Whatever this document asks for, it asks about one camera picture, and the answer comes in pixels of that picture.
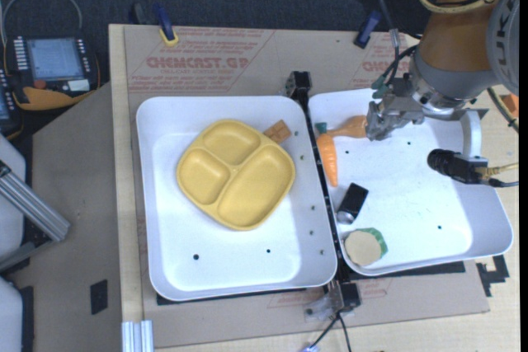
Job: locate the white plastic tray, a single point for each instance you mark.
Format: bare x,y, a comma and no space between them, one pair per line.
412,202
231,259

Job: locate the orange carrot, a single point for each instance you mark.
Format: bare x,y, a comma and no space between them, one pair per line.
328,158

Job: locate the black cylinder on white bracket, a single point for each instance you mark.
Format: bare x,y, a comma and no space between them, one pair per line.
453,165

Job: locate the brown cardboard board red print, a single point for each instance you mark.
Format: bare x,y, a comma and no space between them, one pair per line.
206,62

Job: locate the orange pear-shaped toy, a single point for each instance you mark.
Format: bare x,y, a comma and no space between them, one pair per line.
352,127

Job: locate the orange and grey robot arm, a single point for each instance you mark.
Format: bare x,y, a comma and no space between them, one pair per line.
458,37

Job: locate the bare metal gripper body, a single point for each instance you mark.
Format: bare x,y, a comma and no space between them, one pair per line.
406,103

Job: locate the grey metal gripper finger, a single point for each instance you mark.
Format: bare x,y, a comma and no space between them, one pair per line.
373,123
392,127

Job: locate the green cucumber slice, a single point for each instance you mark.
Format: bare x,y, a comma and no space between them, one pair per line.
363,246

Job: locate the brown biscuit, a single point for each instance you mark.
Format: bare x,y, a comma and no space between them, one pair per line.
275,131

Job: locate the yellow divided plate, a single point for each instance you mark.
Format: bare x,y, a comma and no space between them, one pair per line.
237,175

